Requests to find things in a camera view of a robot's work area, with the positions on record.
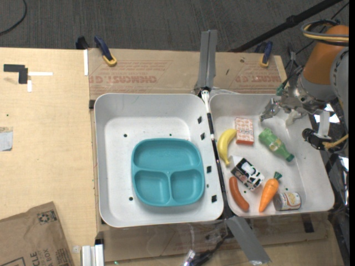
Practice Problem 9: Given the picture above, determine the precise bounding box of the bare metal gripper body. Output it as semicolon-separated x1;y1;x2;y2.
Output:
278;86;316;115

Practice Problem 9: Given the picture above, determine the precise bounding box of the green bottle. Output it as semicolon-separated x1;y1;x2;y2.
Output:
258;127;295;163

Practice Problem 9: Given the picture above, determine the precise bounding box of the orange and white carton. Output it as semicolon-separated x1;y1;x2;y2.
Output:
234;117;255;146

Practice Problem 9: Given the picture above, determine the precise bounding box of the white plastic tray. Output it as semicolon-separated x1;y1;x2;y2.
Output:
93;93;225;228
208;93;336;219

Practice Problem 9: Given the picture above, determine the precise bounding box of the yellow banana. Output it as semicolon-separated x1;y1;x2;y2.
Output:
217;128;237;167

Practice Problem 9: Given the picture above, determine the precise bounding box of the black and white carton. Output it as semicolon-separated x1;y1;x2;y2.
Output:
230;156;266;192

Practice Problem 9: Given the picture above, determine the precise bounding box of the orange carrot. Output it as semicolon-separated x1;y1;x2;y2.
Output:
258;171;283;213

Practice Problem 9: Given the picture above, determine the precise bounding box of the small white and yellow can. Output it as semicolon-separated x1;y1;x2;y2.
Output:
272;192;302;212

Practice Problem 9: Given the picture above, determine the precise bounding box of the orange sausage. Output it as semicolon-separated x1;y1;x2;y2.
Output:
229;176;250;213

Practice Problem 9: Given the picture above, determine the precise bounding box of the blue divided plate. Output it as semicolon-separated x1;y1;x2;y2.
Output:
130;137;206;207

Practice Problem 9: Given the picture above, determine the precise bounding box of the brown cardboard board, red print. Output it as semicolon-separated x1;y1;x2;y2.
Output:
88;48;337;263

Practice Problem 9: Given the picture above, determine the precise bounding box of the brown paper bag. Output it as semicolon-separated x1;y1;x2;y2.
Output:
0;201;75;266

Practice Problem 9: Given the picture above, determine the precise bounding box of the black cylinder on white bracket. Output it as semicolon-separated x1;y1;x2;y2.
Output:
302;111;333;151

